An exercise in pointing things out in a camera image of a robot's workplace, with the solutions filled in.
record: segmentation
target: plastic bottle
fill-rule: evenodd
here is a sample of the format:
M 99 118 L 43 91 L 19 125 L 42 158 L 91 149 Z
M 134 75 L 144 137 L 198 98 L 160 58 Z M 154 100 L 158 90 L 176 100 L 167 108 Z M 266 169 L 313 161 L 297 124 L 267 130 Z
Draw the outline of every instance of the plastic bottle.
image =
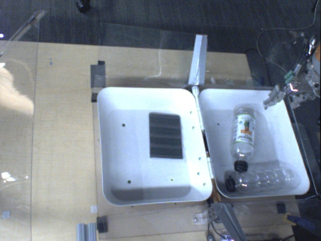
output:
M 255 112 L 248 106 L 237 107 L 234 110 L 235 119 L 233 126 L 232 156 L 235 158 L 234 169 L 245 172 L 248 161 L 253 156 Z
M 228 192 L 260 192 L 293 188 L 298 179 L 290 168 L 238 173 L 231 171 L 225 180 Z

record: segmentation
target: black bottle cap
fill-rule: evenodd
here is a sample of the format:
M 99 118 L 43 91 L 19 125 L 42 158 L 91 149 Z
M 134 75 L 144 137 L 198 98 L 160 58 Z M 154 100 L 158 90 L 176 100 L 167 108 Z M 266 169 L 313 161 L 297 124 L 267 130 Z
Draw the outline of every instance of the black bottle cap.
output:
M 225 180 L 225 187 L 228 192 L 235 192 L 236 191 L 236 181 L 235 179 L 231 178 L 231 176 Z
M 248 168 L 248 164 L 246 161 L 236 161 L 234 163 L 234 170 L 237 172 L 246 172 Z

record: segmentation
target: bottle label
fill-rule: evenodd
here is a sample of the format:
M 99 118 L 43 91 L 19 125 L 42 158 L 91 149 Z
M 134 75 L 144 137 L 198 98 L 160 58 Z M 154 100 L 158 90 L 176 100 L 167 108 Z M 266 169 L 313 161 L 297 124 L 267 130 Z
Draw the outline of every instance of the bottle label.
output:
M 240 113 L 235 117 L 233 143 L 247 143 L 253 146 L 255 118 L 247 113 Z

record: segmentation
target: gray carpet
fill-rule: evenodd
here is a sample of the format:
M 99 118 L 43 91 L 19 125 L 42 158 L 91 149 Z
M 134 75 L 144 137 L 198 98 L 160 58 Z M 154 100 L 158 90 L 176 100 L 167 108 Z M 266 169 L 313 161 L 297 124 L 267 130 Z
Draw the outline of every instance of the gray carpet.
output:
M 209 35 L 209 51 L 245 52 L 256 47 L 263 29 L 298 28 L 313 20 L 315 0 L 91 0 L 92 10 L 81 14 L 77 0 L 0 0 L 1 9 L 47 10 L 40 32 L 41 42 L 109 45 L 119 31 L 117 25 L 132 26 L 132 32 L 146 33 L 154 28 Z M 319 36 L 320 18 L 306 30 Z M 156 46 L 141 38 L 117 40 L 118 45 Z

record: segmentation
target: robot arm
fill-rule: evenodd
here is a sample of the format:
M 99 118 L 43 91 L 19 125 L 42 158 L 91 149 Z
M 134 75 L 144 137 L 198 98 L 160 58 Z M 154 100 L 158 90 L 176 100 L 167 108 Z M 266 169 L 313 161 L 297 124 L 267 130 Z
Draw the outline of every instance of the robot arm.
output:
M 297 64 L 293 71 L 285 75 L 286 86 L 278 85 L 269 93 L 269 98 L 263 102 L 264 108 L 275 105 L 288 94 L 291 97 L 293 109 L 307 100 L 320 98 L 320 42 L 315 47 L 315 39 L 311 38 L 306 46 L 305 64 Z

